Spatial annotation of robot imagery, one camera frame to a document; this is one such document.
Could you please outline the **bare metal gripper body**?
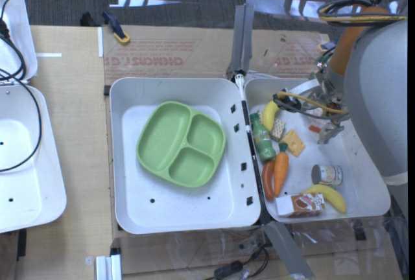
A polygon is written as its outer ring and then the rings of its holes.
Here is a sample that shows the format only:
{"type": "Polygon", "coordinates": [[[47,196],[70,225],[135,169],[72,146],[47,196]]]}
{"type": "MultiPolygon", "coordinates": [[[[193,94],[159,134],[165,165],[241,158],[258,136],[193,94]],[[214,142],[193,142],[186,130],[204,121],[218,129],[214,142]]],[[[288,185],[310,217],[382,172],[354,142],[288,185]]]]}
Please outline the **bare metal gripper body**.
{"type": "Polygon", "coordinates": [[[321,104],[334,110],[345,110],[345,113],[328,112],[321,110],[320,121],[330,122],[333,126],[340,127],[343,121],[349,119],[347,106],[344,104],[344,75],[334,71],[317,71],[313,77],[320,84],[320,91],[316,93],[316,99],[321,104]]]}

